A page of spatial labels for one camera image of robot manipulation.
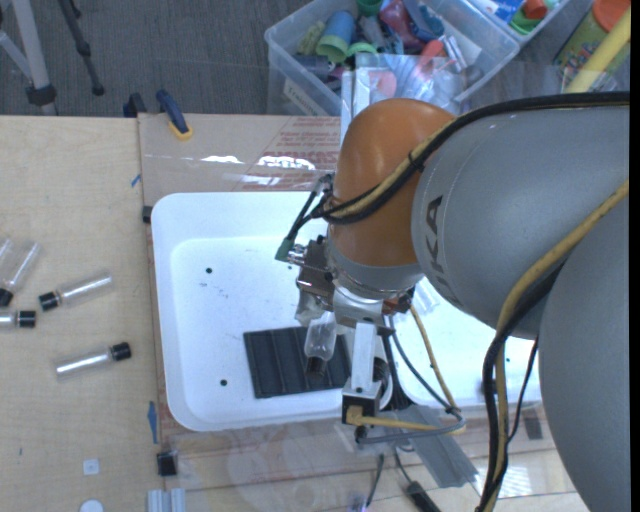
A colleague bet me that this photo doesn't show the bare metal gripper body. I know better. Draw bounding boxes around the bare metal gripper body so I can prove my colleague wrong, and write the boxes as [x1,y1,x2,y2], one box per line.
[293,238,417,314]

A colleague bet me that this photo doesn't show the black cylinder on white bracket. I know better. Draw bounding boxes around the black cylinder on white bracket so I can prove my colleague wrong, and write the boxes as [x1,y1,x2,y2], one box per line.
[333,293,396,426]

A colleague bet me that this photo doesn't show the white plastic tray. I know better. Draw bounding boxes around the white plastic tray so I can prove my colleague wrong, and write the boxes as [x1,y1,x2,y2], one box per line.
[387,277,544,409]
[150,191,419,433]

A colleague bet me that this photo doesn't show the black ribbed mat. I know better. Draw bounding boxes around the black ribbed mat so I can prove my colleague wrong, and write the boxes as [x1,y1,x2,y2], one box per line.
[242,326,352,400]

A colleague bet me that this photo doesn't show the clear bottle with black cap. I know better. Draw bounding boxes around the clear bottle with black cap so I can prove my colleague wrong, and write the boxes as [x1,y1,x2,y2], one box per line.
[0,309,38,330]
[303,312,338,380]
[53,341,133,380]
[38,272,116,313]
[0,241,43,308]

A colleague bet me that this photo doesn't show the clear plastic storage bin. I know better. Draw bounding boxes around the clear plastic storage bin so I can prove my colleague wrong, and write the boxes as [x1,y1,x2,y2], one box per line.
[263,0,522,118]

